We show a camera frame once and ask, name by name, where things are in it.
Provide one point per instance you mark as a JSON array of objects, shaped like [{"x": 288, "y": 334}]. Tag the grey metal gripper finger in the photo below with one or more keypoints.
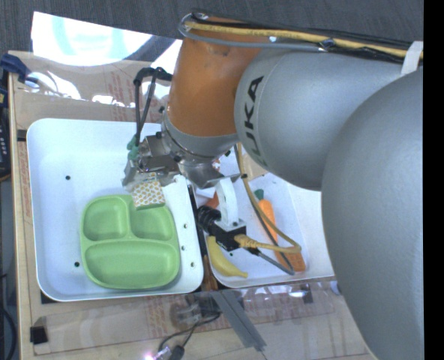
[
  {"x": 130, "y": 174},
  {"x": 162, "y": 178}
]

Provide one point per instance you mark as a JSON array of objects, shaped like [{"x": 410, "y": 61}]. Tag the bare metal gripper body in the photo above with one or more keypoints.
[{"x": 158, "y": 156}]

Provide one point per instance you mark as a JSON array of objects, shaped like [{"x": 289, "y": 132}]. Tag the white packet with orange dots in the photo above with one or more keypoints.
[{"x": 149, "y": 195}]

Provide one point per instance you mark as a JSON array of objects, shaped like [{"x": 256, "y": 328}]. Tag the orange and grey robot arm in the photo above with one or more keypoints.
[{"x": 312, "y": 118}]

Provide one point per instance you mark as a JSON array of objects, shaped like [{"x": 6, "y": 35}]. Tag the thin black rod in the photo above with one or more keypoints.
[{"x": 192, "y": 201}]

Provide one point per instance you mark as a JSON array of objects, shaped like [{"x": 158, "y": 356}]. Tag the small orange rounded piece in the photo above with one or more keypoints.
[{"x": 212, "y": 201}]

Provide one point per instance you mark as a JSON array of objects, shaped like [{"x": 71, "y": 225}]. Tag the white plastic tray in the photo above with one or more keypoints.
[
  {"x": 57, "y": 208},
  {"x": 312, "y": 238}
]

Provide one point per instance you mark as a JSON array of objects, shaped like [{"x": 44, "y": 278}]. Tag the green divided plate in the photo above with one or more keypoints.
[{"x": 132, "y": 261}]

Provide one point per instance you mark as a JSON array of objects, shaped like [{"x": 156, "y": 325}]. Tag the yellow banana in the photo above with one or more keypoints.
[{"x": 222, "y": 263}]

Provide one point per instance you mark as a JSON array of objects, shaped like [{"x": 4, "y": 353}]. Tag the orange carrot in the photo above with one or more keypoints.
[{"x": 267, "y": 210}]

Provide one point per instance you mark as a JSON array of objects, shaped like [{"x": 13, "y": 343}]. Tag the black cylinder on white bracket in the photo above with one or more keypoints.
[{"x": 227, "y": 208}]

